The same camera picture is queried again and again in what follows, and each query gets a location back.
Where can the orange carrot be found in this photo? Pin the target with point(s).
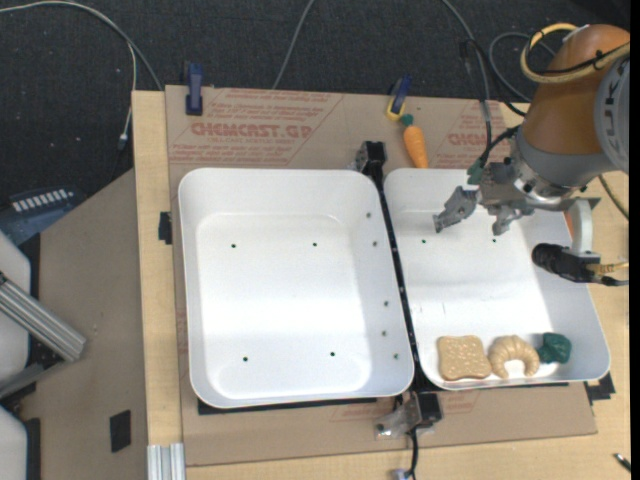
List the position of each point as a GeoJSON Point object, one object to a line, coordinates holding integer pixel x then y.
{"type": "Point", "coordinates": [416, 143]}

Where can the green broccoli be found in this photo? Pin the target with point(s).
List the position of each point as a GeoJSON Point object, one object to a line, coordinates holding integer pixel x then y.
{"type": "Point", "coordinates": [555, 348]}

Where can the thin black rod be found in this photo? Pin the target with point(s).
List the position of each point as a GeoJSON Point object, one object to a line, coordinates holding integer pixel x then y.
{"type": "Point", "coordinates": [397, 268]}

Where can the black cylinder on white bracket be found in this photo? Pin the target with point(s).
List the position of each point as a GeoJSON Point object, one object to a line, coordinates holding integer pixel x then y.
{"type": "Point", "coordinates": [565, 258]}

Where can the beige croissant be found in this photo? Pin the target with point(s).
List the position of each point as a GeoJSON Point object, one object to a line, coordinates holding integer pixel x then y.
{"type": "Point", "coordinates": [515, 354]}

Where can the white plastic tray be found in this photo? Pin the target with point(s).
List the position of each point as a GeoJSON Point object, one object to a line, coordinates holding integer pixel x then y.
{"type": "Point", "coordinates": [290, 288]}
{"type": "Point", "coordinates": [480, 293]}

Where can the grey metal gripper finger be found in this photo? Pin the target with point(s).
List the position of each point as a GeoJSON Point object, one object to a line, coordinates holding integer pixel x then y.
{"type": "Point", "coordinates": [506, 218]}
{"type": "Point", "coordinates": [457, 210]}

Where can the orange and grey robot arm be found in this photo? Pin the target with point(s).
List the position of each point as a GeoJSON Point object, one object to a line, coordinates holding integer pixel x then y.
{"type": "Point", "coordinates": [565, 113]}

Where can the brown cardboard board red print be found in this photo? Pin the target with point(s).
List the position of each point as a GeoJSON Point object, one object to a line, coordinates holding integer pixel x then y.
{"type": "Point", "coordinates": [310, 128]}

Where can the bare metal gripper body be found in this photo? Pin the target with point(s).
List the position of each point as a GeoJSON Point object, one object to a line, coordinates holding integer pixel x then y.
{"type": "Point", "coordinates": [510, 185]}

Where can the tan bread slice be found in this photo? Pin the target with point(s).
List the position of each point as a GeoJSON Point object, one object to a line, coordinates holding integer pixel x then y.
{"type": "Point", "coordinates": [462, 358]}

